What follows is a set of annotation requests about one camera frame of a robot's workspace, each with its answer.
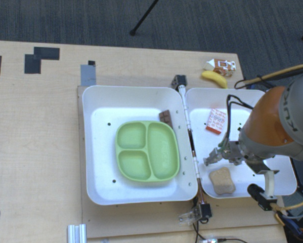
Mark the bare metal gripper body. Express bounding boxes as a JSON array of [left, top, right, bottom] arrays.
[[221, 140, 247, 165]]

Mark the tan bread slice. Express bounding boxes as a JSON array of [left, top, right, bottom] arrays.
[[208, 167, 237, 196]]

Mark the white plastic tray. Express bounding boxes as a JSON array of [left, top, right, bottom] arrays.
[[81, 85, 199, 207], [185, 87, 298, 199]]

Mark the orange and white packet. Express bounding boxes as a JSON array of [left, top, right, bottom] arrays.
[[205, 108, 227, 136]]

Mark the thin black and white rod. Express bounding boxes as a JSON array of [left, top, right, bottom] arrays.
[[178, 84, 208, 208]]

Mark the green divided plate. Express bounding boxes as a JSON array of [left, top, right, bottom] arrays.
[[114, 120, 181, 183]]

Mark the brown chocolate bar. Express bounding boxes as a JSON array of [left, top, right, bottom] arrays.
[[158, 109, 174, 127]]

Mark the yellow banana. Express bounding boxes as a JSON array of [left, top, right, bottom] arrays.
[[201, 70, 229, 89]]

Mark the orange and white carton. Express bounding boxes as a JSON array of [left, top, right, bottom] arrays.
[[203, 58, 237, 78]]

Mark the black cylinder on white bracket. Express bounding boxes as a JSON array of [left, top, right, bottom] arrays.
[[247, 170, 280, 212]]

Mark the black block with thin wires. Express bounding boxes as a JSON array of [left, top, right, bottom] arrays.
[[171, 74, 188, 89], [192, 202, 213, 223]]

